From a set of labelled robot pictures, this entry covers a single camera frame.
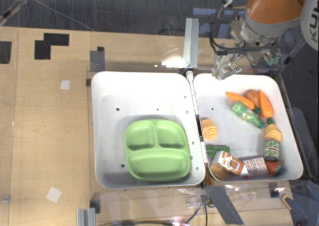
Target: toy sauce bottle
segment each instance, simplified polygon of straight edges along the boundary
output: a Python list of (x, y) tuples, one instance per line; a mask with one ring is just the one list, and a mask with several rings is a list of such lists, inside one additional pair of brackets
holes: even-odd
[(245, 105), (242, 104), (242, 102), (237, 101), (234, 106), (231, 108), (231, 110), (236, 113), (239, 117), (241, 117), (243, 120), (250, 122), (254, 124), (256, 127), (262, 129), (265, 125), (264, 122), (260, 121), (256, 114), (248, 109)]

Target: label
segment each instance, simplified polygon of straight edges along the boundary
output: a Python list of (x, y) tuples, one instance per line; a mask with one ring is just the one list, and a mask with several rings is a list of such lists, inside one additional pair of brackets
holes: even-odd
[(250, 176), (265, 175), (268, 169), (263, 157), (243, 161)]
[(279, 142), (277, 140), (266, 140), (264, 157), (266, 160), (279, 160)]
[(238, 176), (241, 175), (243, 169), (245, 168), (245, 165), (242, 161), (237, 160), (225, 151), (217, 152), (212, 163), (220, 168), (222, 167), (227, 172)]
[(318, 12), (319, 12), (319, 0), (317, 0), (317, 6), (314, 6), (311, 18), (312, 20), (309, 23), (309, 33), (311, 40), (315, 43), (318, 43)]
[(242, 118), (243, 120), (247, 121), (247, 120), (250, 118), (251, 114), (252, 114), (252, 111), (248, 109), (248, 110), (246, 110), (246, 111), (243, 113), (243, 115), (241, 116), (241, 118)]

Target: green divided plate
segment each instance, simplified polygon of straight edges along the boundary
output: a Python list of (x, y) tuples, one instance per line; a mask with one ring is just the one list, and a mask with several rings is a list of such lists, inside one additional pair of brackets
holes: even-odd
[(125, 155), (131, 175), (142, 181), (178, 180), (191, 166), (186, 134), (169, 120), (132, 123), (125, 133)]

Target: wooden table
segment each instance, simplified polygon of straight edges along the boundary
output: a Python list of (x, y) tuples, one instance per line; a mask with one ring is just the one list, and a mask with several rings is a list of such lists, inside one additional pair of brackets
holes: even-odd
[[(69, 46), (52, 46), (51, 60), (34, 60), (34, 41), (43, 40), (45, 32), (69, 34)], [(88, 209), (93, 189), (103, 191), (110, 204), (124, 206), (122, 193), (94, 186), (90, 173), (90, 51), (105, 48), (106, 69), (139, 71), (143, 62), (159, 71), (165, 57), (182, 55), (183, 37), (1, 27), (0, 40), (12, 42), (10, 64), (0, 64), (0, 195), (11, 196), (9, 204), (0, 203), (0, 225), (74, 226), (76, 210)], [(199, 39), (199, 53), (200, 65), (213, 65), (207, 39)], [(62, 80), (70, 81), (69, 90), (60, 89)], [(246, 225), (259, 225), (262, 218), (267, 220), (263, 225), (291, 225), (289, 211), (270, 198), (267, 186), (243, 186), (247, 197), (256, 196), (242, 199), (238, 193), (234, 205), (240, 216)], [(51, 187), (62, 192), (57, 203), (46, 198)], [(278, 187), (291, 196), (288, 182)], [(155, 198), (165, 197), (157, 193)], [(165, 199), (156, 198), (162, 216), (176, 197), (175, 190), (166, 193)], [(147, 199), (136, 196), (126, 206), (131, 214), (143, 213), (134, 211), (134, 204)], [(216, 208), (208, 212), (209, 225), (225, 225)], [(97, 221), (107, 217), (97, 215)], [(192, 225), (204, 225), (204, 217), (200, 211)]]

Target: floor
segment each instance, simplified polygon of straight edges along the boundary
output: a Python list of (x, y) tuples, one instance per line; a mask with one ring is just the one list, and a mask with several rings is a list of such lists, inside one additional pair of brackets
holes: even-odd
[[(4, 13), (15, 0), (0, 0)], [(57, 14), (27, 0), (6, 25), (54, 29), (183, 35), (185, 19), (204, 9), (216, 9), (220, 0), (38, 0)], [(236, 0), (237, 4), (246, 0)], [(227, 32), (218, 33), (228, 37)], [(318, 53), (302, 47), (282, 73), (292, 107), (303, 112), (313, 144), (318, 150)]]

